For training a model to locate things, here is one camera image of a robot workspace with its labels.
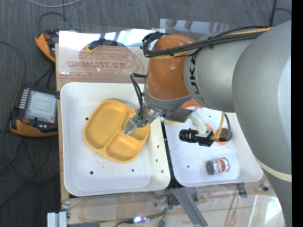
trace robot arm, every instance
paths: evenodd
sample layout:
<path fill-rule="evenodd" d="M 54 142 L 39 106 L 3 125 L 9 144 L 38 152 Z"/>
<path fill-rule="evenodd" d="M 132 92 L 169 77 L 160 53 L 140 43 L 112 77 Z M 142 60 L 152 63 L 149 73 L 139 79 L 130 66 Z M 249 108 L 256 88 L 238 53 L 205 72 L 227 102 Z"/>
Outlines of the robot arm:
<path fill-rule="evenodd" d="M 142 107 L 124 132 L 176 111 L 191 98 L 236 113 L 291 227 L 291 21 L 266 30 L 215 35 L 211 43 L 208 37 L 195 42 L 182 35 L 157 35 L 146 54 L 151 58 Z"/>

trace plastic tray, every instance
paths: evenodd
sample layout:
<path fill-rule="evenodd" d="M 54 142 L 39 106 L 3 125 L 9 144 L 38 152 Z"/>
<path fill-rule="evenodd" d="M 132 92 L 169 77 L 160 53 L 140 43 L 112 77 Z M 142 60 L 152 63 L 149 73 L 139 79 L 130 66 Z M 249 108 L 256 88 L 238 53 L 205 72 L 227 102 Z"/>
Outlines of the plastic tray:
<path fill-rule="evenodd" d="M 150 125 L 144 147 L 128 163 L 108 159 L 84 141 L 86 118 L 106 99 L 138 107 L 132 84 L 72 82 L 61 90 L 63 172 L 67 191 L 74 196 L 91 196 L 165 189 L 170 173 L 160 119 Z"/>
<path fill-rule="evenodd" d="M 222 112 L 208 108 L 198 108 L 204 122 L 217 130 Z M 176 180 L 186 187 L 197 187 L 226 183 L 244 183 L 258 181 L 263 170 L 256 162 L 248 143 L 239 126 L 235 113 L 227 113 L 231 124 L 232 138 L 225 145 L 214 142 L 210 147 L 200 146 L 198 143 L 188 143 L 179 139 L 179 132 L 183 129 L 196 129 L 189 119 L 185 123 L 176 125 L 165 124 L 171 161 Z M 227 172 L 209 175 L 206 162 L 225 157 L 230 164 Z"/>

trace yellow plate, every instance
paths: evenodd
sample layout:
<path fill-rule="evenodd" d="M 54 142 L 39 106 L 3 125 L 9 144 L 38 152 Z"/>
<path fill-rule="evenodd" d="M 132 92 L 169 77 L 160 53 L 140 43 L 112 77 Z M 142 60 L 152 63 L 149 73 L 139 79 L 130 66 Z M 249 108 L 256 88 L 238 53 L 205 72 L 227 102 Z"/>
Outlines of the yellow plate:
<path fill-rule="evenodd" d="M 133 108 L 117 100 L 103 101 L 84 127 L 85 142 L 111 160 L 121 163 L 133 160 L 140 153 L 150 132 L 150 126 L 146 125 L 129 136 L 123 133 L 128 120 L 135 113 Z"/>

